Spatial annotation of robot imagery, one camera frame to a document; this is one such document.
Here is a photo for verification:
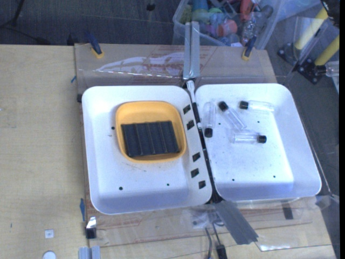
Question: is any yellow bowl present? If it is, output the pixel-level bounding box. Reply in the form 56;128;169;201
115;100;188;164

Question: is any black ribbed insert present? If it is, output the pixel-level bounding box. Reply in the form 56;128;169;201
120;120;181;158

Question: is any clear bottle with black cap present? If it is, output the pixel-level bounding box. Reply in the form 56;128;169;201
230;132;268;145
217;100;247;132
238;99;275;113
202;101;218;139

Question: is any white plastic tray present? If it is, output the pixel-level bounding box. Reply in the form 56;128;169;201
194;83;322;202
81;85;213;215

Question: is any brown cardboard board, red print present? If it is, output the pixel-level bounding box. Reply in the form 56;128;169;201
73;42;333;253

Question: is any clear plastic storage bin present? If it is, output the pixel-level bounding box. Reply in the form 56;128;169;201
172;0;287;50

